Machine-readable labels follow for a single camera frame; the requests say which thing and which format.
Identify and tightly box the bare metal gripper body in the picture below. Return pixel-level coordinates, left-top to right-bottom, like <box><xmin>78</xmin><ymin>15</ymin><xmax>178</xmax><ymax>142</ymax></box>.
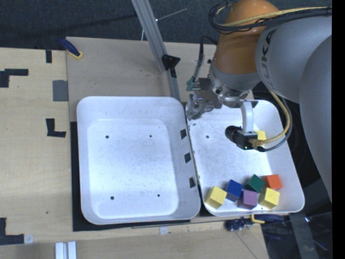
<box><xmin>191</xmin><ymin>77</ymin><xmax>252</xmax><ymax>111</ymax></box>

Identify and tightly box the white plastic tray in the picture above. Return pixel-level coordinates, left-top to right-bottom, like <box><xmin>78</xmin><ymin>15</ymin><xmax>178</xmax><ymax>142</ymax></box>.
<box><xmin>185</xmin><ymin>99</ymin><xmax>306</xmax><ymax>217</ymax></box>
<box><xmin>76</xmin><ymin>96</ymin><xmax>202</xmax><ymax>226</ymax></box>

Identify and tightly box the pale wood board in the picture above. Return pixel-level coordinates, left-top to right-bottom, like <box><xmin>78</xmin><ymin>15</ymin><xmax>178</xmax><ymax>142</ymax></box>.
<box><xmin>66</xmin><ymin>36</ymin><xmax>291</xmax><ymax>242</ymax></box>

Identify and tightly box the blue cube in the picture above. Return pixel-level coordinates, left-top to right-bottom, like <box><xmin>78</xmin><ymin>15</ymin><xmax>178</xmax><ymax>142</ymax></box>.
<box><xmin>225</xmin><ymin>179</ymin><xmax>244</xmax><ymax>202</ymax></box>

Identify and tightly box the green cube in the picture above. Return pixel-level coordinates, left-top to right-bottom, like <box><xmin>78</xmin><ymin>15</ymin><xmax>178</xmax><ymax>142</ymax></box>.
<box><xmin>244</xmin><ymin>174</ymin><xmax>266</xmax><ymax>194</ymax></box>

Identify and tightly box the purple cube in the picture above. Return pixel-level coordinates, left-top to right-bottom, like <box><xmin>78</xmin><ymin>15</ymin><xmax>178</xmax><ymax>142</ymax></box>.
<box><xmin>237</xmin><ymin>189</ymin><xmax>259</xmax><ymax>210</ymax></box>

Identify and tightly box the orange cube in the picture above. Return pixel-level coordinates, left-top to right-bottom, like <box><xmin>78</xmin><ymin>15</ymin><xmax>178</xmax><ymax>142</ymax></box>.
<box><xmin>263</xmin><ymin>174</ymin><xmax>283</xmax><ymax>190</ymax></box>

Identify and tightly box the black cylinder on white bracket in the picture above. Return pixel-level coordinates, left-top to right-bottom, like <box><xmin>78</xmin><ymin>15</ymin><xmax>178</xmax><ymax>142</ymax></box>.
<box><xmin>224</xmin><ymin>100</ymin><xmax>259</xmax><ymax>151</ymax></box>

